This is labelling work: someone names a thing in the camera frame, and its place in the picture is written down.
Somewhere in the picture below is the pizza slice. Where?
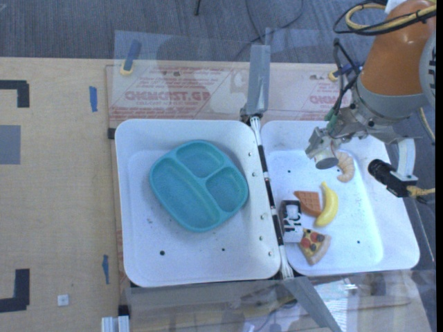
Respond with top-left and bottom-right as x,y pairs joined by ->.
298,228 -> 332,266

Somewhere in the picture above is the blue divided plate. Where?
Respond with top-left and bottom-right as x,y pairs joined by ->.
149,139 -> 250,234

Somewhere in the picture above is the small white can grey lid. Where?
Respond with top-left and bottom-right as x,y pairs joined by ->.
314,148 -> 339,171

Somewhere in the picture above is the black and white carton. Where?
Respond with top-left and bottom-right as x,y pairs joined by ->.
279,199 -> 305,244

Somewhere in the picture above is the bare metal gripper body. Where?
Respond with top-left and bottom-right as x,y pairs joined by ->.
326,103 -> 422,145

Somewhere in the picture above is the thin black and white rod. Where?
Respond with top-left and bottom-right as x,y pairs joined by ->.
249,115 -> 294,280

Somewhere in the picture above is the orange toy shrimp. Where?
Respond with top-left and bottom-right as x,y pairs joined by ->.
334,150 -> 356,183

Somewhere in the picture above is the black cylinder on white bracket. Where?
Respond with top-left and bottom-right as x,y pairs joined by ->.
367,137 -> 419,199

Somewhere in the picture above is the yellow banana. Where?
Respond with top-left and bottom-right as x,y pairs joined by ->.
314,181 -> 340,228

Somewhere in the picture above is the orange waffle wedge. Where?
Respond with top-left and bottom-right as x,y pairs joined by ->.
293,190 -> 324,218

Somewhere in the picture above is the white plastic tray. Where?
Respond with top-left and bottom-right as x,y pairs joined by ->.
260,120 -> 422,277
114,118 -> 282,288

